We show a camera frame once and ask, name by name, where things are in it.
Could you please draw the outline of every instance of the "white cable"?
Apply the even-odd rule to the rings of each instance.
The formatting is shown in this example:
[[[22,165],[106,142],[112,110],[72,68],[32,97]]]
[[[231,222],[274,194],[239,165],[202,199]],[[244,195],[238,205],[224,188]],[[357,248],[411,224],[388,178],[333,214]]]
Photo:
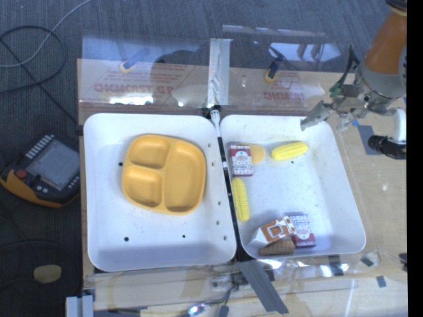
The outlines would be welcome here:
[[[407,115],[405,109],[397,108],[394,117],[395,133],[393,140],[396,143],[407,142]]]
[[[75,11],[77,11],[78,9],[80,9],[82,6],[86,5],[87,3],[90,3],[91,1],[94,0],[86,0],[82,3],[80,3],[79,5],[77,5],[74,9],[72,9],[70,12],[68,12],[63,18],[61,18],[61,20],[51,29],[51,32],[54,32],[55,29],[60,26],[60,24],[72,13],[74,13]],[[39,53],[39,51],[41,50],[42,46],[44,46],[44,44],[46,43],[46,41],[48,40],[48,38],[50,37],[52,33],[48,33],[48,35],[44,38],[44,40],[42,41],[42,43],[40,44],[40,47],[38,47],[38,49],[34,52],[34,54],[32,54],[32,56],[28,59],[26,59],[25,61],[16,63],[14,65],[0,65],[0,68],[14,68],[14,67],[20,67],[21,65],[24,65],[25,63],[28,63],[29,61],[33,60],[37,54]]]
[[[210,112],[210,117],[211,117],[211,121],[212,121],[212,122],[213,122],[213,124],[214,124],[214,128],[215,128],[215,130],[216,130],[217,136],[218,136],[218,137],[221,137],[221,136],[222,136],[222,134],[221,134],[221,132],[220,132],[220,127],[219,127],[219,123],[220,123],[220,113],[219,113],[219,110],[217,110],[217,109],[213,109],[213,110]]]

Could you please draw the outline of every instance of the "yellow divided plate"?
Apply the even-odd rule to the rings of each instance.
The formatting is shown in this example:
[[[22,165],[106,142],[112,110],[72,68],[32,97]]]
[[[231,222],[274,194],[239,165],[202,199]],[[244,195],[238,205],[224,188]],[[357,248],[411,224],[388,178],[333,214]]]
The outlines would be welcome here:
[[[140,207],[184,215],[200,204],[206,158],[196,145],[165,135],[145,134],[131,142],[122,171],[122,190]]]

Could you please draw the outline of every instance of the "red and white box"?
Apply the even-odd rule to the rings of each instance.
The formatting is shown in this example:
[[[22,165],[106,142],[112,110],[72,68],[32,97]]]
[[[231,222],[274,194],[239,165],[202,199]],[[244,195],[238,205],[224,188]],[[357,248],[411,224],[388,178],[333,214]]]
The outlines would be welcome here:
[[[232,176],[252,176],[252,159],[250,146],[230,145],[229,156]]]
[[[296,248],[310,248],[316,245],[315,235],[311,231],[310,222],[306,214],[290,215],[295,232],[292,241]]]

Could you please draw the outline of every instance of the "small box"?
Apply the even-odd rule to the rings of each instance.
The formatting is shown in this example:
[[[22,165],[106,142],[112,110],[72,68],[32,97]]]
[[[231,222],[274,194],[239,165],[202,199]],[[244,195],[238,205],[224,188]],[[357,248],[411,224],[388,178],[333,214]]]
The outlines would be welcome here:
[[[295,227],[292,240],[296,248],[310,248],[316,245],[315,235],[311,232],[310,222],[307,215],[289,216]]]
[[[252,176],[252,159],[250,146],[230,145],[229,156],[232,176]]]
[[[261,248],[293,234],[294,231],[295,227],[289,217],[280,217],[279,219],[275,219],[257,229],[252,236],[250,245]]]

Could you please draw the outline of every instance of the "yellow corn cob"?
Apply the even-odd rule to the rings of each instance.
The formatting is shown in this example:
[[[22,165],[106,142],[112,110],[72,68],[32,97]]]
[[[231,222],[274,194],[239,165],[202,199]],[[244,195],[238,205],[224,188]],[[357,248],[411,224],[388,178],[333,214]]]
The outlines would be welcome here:
[[[280,145],[272,150],[272,157],[275,160],[286,160],[292,159],[299,155],[304,154],[308,150],[309,146],[306,142],[293,142],[287,145]]]
[[[231,185],[237,218],[239,221],[245,222],[250,219],[250,208],[244,181],[240,178],[234,178]]]

